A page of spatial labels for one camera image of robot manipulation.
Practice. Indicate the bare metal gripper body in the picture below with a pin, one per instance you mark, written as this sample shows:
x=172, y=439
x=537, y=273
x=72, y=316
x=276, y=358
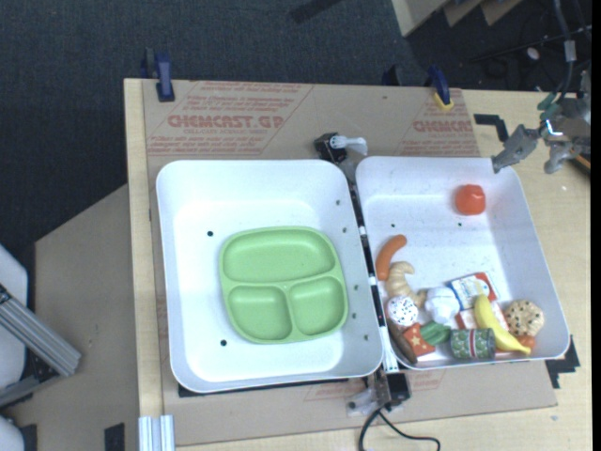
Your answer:
x=574, y=119

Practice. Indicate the white carton with blue label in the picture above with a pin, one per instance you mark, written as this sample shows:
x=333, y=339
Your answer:
x=465, y=287

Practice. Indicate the yellow banana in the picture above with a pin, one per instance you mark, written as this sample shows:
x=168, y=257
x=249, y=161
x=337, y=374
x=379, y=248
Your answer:
x=488, y=320

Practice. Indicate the orange carrot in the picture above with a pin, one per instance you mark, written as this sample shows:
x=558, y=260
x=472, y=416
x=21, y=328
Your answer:
x=528, y=342

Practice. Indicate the green pea pod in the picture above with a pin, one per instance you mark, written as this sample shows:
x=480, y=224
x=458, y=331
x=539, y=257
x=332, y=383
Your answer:
x=436, y=332

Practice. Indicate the brown bread loaf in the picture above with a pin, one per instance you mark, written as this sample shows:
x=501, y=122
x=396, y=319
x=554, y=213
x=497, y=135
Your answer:
x=403, y=343

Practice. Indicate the tan croissant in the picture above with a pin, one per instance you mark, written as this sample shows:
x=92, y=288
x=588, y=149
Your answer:
x=401, y=277

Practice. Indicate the red box with yellow star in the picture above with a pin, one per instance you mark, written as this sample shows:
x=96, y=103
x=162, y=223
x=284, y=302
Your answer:
x=417, y=342

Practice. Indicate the chocolate chip biscuit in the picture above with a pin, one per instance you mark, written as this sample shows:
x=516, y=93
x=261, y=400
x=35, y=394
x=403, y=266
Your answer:
x=525, y=317

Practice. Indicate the thin black and white rod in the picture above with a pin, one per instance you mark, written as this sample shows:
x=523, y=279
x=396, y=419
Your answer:
x=362, y=233

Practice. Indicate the white lumpy toy food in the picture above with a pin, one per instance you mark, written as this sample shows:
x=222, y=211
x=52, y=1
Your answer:
x=441, y=304

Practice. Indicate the white plastic tray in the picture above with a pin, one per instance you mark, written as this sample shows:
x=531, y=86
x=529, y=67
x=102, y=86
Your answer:
x=197, y=195
x=422, y=195

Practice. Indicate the red tomato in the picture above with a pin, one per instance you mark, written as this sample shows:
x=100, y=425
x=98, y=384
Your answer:
x=469, y=199

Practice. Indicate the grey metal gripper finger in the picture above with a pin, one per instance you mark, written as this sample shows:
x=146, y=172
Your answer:
x=516, y=144
x=557, y=155

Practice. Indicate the green divided plate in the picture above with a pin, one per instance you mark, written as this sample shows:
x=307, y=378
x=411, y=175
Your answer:
x=277, y=261

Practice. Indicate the brown cardboard board red print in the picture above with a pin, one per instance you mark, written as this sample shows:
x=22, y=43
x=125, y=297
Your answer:
x=282, y=111

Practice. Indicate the green can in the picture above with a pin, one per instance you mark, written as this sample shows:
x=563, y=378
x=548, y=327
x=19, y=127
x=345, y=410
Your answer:
x=472, y=344

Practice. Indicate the orange sausage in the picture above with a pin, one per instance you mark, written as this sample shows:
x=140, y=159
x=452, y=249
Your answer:
x=387, y=256

